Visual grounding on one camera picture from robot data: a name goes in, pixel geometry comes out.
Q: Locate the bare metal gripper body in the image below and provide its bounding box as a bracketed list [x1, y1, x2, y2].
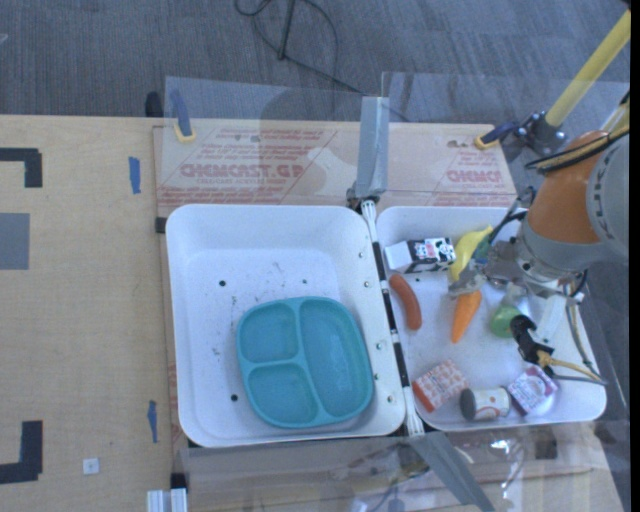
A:
[480, 238, 554, 297]

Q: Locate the yellow banana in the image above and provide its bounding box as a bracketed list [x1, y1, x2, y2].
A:
[449, 224, 495, 283]

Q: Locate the orange carrot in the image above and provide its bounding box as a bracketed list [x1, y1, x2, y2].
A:
[450, 289, 484, 345]

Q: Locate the white carton with cow print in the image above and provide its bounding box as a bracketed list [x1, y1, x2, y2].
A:
[383, 236, 458, 274]

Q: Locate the green round toy fruit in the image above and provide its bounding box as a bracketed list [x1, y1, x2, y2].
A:
[489, 303, 524, 339]

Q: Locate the orange-red sausage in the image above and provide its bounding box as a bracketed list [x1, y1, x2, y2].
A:
[388, 272, 424, 332]

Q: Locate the white plastic tray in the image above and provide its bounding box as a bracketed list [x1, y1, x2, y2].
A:
[164, 202, 407, 449]
[374, 205, 609, 434]

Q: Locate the orange and white packet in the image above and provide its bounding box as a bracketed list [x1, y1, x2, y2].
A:
[411, 358, 471, 414]

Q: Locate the small white can grey lid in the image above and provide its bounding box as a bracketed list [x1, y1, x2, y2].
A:
[458, 386, 513, 422]

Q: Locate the pink and white carton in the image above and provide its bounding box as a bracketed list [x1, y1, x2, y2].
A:
[506, 365, 560, 417]

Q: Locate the teal divided plate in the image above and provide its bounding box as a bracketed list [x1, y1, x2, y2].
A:
[235, 295, 376, 430]

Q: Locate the brown cardboard board red print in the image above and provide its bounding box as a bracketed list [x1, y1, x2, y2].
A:
[152, 121, 609, 479]

